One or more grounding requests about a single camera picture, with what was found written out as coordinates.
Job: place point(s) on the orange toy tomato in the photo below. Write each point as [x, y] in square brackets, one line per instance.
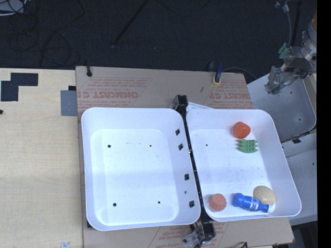
[241, 130]

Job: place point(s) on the thin black rod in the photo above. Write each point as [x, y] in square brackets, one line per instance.
[192, 161]

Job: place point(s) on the green toy pea pods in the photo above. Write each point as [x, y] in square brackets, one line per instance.
[247, 146]

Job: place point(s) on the brown cardboard board red print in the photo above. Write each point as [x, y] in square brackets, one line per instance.
[134, 92]

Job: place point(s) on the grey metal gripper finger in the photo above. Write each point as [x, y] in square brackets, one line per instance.
[284, 80]
[272, 81]

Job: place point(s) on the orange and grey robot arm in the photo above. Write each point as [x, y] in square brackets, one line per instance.
[313, 24]

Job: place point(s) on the white plastic tray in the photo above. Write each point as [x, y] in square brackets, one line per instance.
[134, 174]
[227, 169]

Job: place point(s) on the blue plastic bottle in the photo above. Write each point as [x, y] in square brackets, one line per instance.
[247, 201]

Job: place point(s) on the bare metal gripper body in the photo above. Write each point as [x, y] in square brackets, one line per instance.
[300, 61]

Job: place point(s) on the beige toy bread roll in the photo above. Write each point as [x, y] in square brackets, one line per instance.
[264, 194]

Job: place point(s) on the orange fluted toy tart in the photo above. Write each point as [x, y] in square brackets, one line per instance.
[217, 202]

